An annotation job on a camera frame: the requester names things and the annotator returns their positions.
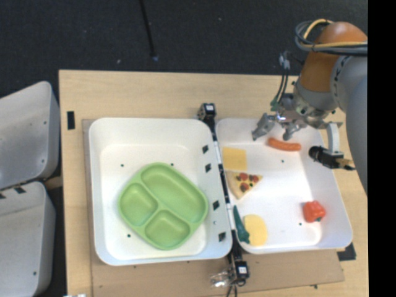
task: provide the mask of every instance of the white container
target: white container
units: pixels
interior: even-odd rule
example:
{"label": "white container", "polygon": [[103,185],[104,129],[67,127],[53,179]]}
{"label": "white container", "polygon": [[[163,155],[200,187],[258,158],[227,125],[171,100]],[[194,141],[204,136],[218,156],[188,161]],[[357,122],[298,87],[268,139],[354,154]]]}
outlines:
{"label": "white container", "polygon": [[[92,123],[88,139],[94,242],[103,262],[131,265],[227,255],[231,228],[217,150],[206,124],[195,119],[102,118]],[[170,251],[157,249],[134,233],[117,208],[124,185],[155,162],[173,165],[209,202],[204,222],[181,247]]]}
{"label": "white container", "polygon": [[[259,247],[240,242],[243,249],[266,254],[347,247],[352,241],[352,229],[334,172],[308,155],[313,145],[324,146],[320,132],[312,127],[295,132],[290,142],[298,142],[302,148],[299,152],[285,152],[266,144],[271,136],[282,139],[284,130],[279,124],[266,136],[253,141],[251,132],[257,122],[257,119],[222,119],[216,130],[220,150],[244,149],[247,171],[263,176],[240,199],[229,192],[241,218],[257,214],[267,225],[267,242]],[[307,223],[304,219],[303,205],[312,200],[318,200],[326,209],[321,222]]]}
{"label": "white container", "polygon": [[36,180],[56,169],[59,135],[49,83],[0,99],[0,296],[35,296],[50,284],[55,209]]}
{"label": "white container", "polygon": [[0,189],[53,173],[59,129],[59,106],[49,83],[0,99]]}
{"label": "white container", "polygon": [[55,209],[42,183],[22,189],[1,193],[0,296],[35,296],[51,281]]}

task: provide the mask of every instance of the toy pizza slice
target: toy pizza slice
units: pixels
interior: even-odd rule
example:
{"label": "toy pizza slice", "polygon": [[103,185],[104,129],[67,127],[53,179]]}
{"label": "toy pizza slice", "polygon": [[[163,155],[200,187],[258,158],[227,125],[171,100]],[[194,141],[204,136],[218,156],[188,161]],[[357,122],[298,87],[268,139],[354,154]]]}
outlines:
{"label": "toy pizza slice", "polygon": [[225,171],[228,188],[238,199],[250,192],[262,180],[262,175]]}

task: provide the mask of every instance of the orange sausage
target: orange sausage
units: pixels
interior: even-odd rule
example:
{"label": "orange sausage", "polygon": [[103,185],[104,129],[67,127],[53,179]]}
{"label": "orange sausage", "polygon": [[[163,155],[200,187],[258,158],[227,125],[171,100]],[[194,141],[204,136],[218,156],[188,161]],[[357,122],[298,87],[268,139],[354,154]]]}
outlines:
{"label": "orange sausage", "polygon": [[268,145],[275,149],[283,150],[283,151],[299,151],[299,150],[301,150],[300,143],[288,143],[288,142],[284,142],[284,141],[279,141],[274,137],[270,137],[268,139]]}

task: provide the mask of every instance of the table surface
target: table surface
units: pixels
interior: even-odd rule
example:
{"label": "table surface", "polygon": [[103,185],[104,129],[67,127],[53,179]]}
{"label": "table surface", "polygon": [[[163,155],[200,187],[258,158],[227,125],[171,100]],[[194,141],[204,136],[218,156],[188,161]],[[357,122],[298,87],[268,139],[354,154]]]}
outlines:
{"label": "table surface", "polygon": [[[215,103],[217,119],[259,119],[270,112],[279,85],[275,75],[59,71],[67,293],[118,297],[133,289],[135,296],[224,296],[226,290],[209,287],[210,273],[226,265],[222,259],[138,267],[100,262],[92,246],[83,123],[102,117],[193,118],[204,102]],[[74,127],[68,122],[71,111]],[[345,121],[345,115],[338,111],[331,120]],[[322,136],[326,143],[325,132]],[[340,145],[351,158],[345,126]],[[355,171],[334,173],[352,225],[356,260],[339,262],[334,250],[246,254],[252,276],[239,295],[317,296],[320,290],[325,297],[368,296],[367,196]]]}

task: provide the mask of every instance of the green plate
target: green plate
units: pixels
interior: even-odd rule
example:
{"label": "green plate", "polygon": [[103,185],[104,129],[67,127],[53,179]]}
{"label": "green plate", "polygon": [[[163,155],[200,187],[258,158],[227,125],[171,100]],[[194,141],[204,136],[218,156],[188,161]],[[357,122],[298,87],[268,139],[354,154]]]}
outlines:
{"label": "green plate", "polygon": [[187,177],[165,163],[143,167],[118,199],[125,222],[156,248],[185,243],[205,220],[208,201]]}

